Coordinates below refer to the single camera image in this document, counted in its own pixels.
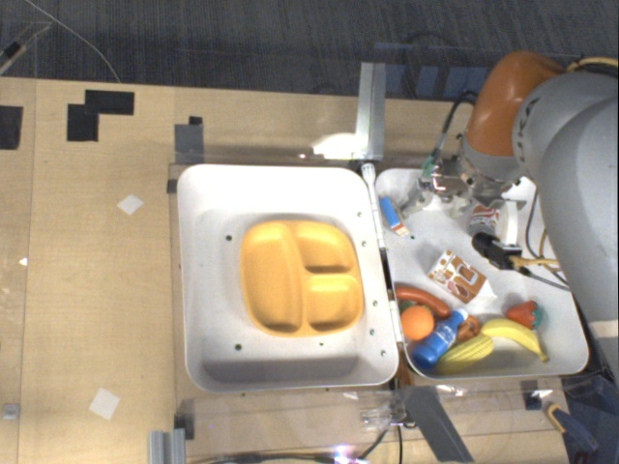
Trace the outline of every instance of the orange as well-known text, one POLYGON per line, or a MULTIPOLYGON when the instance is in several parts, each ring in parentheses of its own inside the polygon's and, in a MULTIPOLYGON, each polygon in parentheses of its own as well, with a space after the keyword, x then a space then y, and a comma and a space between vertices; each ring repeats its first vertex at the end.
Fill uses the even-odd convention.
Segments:
POLYGON ((434 330, 434 317, 427 307, 411 305, 399 316, 404 336, 409 340, 426 338, 434 330))

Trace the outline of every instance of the banana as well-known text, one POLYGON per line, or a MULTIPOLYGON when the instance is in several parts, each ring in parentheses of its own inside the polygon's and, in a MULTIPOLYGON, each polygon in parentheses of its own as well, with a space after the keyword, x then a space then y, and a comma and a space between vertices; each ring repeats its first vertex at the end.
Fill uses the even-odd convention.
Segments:
POLYGON ((490 337, 503 336, 509 338, 537 354, 543 363, 548 361, 548 356, 542 351, 540 341, 535 333, 515 321, 507 318, 489 320, 482 326, 481 333, 490 337))
POLYGON ((487 335, 479 334, 461 342, 447 351, 436 364, 436 372, 441 375, 458 373, 492 354, 494 342, 487 335))

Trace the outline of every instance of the sausage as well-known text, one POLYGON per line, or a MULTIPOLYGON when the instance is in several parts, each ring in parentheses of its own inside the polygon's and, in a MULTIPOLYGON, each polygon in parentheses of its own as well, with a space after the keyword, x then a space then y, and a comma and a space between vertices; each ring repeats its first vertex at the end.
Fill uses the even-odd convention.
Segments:
POLYGON ((396 286, 396 298, 401 301, 414 301, 419 305, 426 305, 430 308, 434 316, 439 319, 448 318, 451 314, 449 307, 436 296, 425 290, 409 287, 408 285, 396 286))
POLYGON ((480 323, 480 320, 469 314, 468 317, 457 327, 456 340, 458 342, 463 342, 469 338, 473 338, 474 336, 480 334, 481 329, 482 324, 480 323))

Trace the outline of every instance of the white tape mark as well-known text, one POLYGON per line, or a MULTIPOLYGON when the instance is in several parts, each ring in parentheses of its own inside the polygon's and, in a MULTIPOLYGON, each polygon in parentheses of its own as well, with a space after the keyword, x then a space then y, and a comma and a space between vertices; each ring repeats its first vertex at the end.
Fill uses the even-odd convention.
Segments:
POLYGON ((613 338, 619 336, 619 320, 592 321, 589 323, 595 338, 613 338))
POLYGON ((119 401, 120 397, 117 397, 111 391, 99 389, 90 404, 90 410, 97 416, 101 416, 109 421, 112 419, 119 401))
POLYGON ((125 199, 123 199, 120 203, 118 203, 117 206, 127 215, 133 215, 139 209, 139 207, 142 206, 143 204, 144 204, 144 201, 142 201, 137 196, 130 194, 125 199))

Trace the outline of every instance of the bottle cap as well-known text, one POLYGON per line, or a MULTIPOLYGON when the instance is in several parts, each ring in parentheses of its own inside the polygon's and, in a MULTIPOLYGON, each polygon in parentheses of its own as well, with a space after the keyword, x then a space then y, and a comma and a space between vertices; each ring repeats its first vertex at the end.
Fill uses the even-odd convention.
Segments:
POLYGON ((468 318, 468 311, 466 309, 464 309, 463 307, 459 307, 458 309, 454 309, 454 312, 457 312, 462 317, 462 321, 464 321, 466 318, 468 318))

